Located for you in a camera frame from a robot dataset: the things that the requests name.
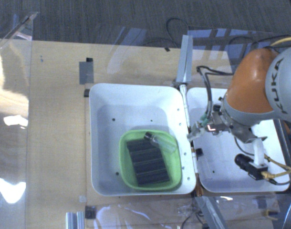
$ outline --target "metal bracket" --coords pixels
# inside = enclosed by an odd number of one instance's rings
[[[262,167],[264,165],[264,146],[262,138],[255,138],[251,143],[255,154],[254,164]]]
[[[96,219],[96,207],[95,206],[85,206],[85,218],[86,219]]]
[[[189,142],[192,142],[194,139],[202,136],[205,133],[204,128],[199,128],[197,122],[191,127],[191,132],[187,135]]]
[[[66,213],[66,229],[84,229],[84,212]]]
[[[201,196],[195,199],[210,229],[228,228],[214,197]]]
[[[192,50],[192,36],[183,35],[176,77],[176,83],[178,85],[191,81]]]
[[[184,102],[184,110],[186,115],[186,122],[188,129],[190,128],[190,116],[189,116],[189,110],[188,110],[188,103],[187,103],[187,87],[185,84],[182,84],[179,86],[179,91],[182,94],[183,102]]]
[[[92,58],[86,58],[86,62],[80,62],[80,85],[94,83],[94,62]]]
[[[221,118],[222,122],[229,128],[230,132],[243,143],[252,143],[252,141],[258,138],[261,138],[264,141],[267,138],[266,136],[255,136],[248,126],[244,126],[232,119],[225,110],[224,101],[222,101],[219,117]]]

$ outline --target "gray carpet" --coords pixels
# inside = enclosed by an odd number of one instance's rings
[[[2,21],[22,10],[40,12],[34,38],[43,41],[111,43],[102,35],[117,29],[98,30],[98,25],[146,29],[149,39],[166,37],[170,17],[195,28],[291,34],[288,0],[0,0],[0,37]],[[179,24],[173,33],[180,35],[185,29]]]

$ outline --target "black connector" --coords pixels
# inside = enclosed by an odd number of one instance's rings
[[[147,132],[144,139],[126,143],[139,186],[170,181],[161,150],[149,141],[152,136]]]
[[[96,219],[95,206],[85,206],[85,219]]]
[[[214,112],[219,112],[220,109],[221,109],[221,105],[218,105],[218,104],[213,105],[213,111]]]
[[[268,171],[268,167],[257,168],[253,166],[251,163],[254,162],[253,159],[244,155],[238,154],[235,157],[235,163],[243,170],[248,172],[248,175],[255,180],[263,180],[262,171]]]
[[[197,157],[201,157],[201,156],[204,155],[204,153],[203,153],[203,149],[201,149],[201,148],[197,148],[197,149],[195,150],[195,153],[197,154]]]

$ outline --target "clear plastic sheet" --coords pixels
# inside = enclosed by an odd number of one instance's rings
[[[15,14],[0,39],[0,229],[25,227],[27,128],[33,19]]]
[[[8,31],[13,28],[12,21],[9,25]],[[167,40],[158,39],[155,31],[98,24],[90,36],[102,44],[33,42],[29,85],[32,34],[20,33],[0,53],[0,90],[11,106],[18,104],[14,108],[0,106],[0,179],[13,190],[21,188],[15,203],[8,203],[0,192],[0,229],[64,228],[66,213],[84,211],[86,205],[97,210],[97,219],[86,220],[86,228],[179,229],[187,218],[184,229],[202,228],[196,216],[199,208],[190,195],[103,197],[95,192],[90,180],[89,101],[83,96],[85,88],[94,83],[171,86],[177,73],[180,39],[173,43],[167,35]],[[191,30],[188,34],[194,37],[195,47],[189,87],[203,86],[195,69],[198,65],[234,70],[230,66],[236,63],[232,64],[231,59],[239,59],[243,51],[227,50],[231,38],[250,34],[260,40],[271,36],[227,29]],[[232,44],[242,48],[248,43],[241,38]],[[87,57],[94,60],[94,83],[84,86],[79,84],[79,62]],[[229,77],[212,77],[212,87],[225,88],[229,82]],[[258,224],[253,221],[271,225],[271,219],[250,206],[254,199],[217,199],[222,212],[227,208],[231,211],[231,216],[223,213],[227,222],[236,221],[229,223],[229,228],[256,228]],[[205,222],[202,214],[198,216]]]
[[[229,195],[214,198],[229,229],[271,229],[273,224],[275,228],[280,228],[285,219],[282,210],[291,204],[289,195]],[[96,207],[96,219],[87,220],[87,225],[95,229],[201,229],[208,225],[202,206],[194,198],[100,205]]]

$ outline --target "black object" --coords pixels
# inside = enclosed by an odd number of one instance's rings
[[[89,97],[89,92],[90,92],[90,89],[85,89],[84,90],[84,97]]]
[[[144,139],[126,143],[139,186],[170,180],[162,153],[150,143],[151,137],[147,132]]]
[[[201,156],[204,155],[204,153],[203,153],[203,149],[201,149],[201,148],[197,148],[197,149],[195,150],[195,153],[197,154],[197,157],[201,157]]]
[[[146,132],[145,136],[144,136],[144,139],[145,140],[151,140],[152,137],[153,137],[153,134],[151,134],[150,132]]]
[[[269,211],[269,216],[276,216],[278,215],[278,211]]]
[[[202,229],[210,229],[210,227],[207,223],[205,223],[204,225],[202,225]]]
[[[142,162],[145,160],[155,160],[163,158],[158,148],[151,148],[146,150],[140,150],[131,152],[131,159],[133,163]]]
[[[220,111],[221,106],[218,104],[213,105],[213,111],[214,112],[219,112]]]
[[[79,62],[80,85],[94,83],[94,63],[87,58],[86,62]]]
[[[256,196],[256,201],[257,201],[259,209],[267,209],[268,208],[268,204],[266,202],[265,196]]]
[[[95,206],[85,206],[85,219],[96,219]]]
[[[248,172],[248,175],[255,180],[263,180],[262,171],[267,171],[268,167],[257,168],[253,166],[251,163],[254,162],[253,159],[244,155],[238,154],[235,157],[235,163],[243,170]]]
[[[136,174],[136,178],[138,185],[153,184],[170,180],[166,169]]]

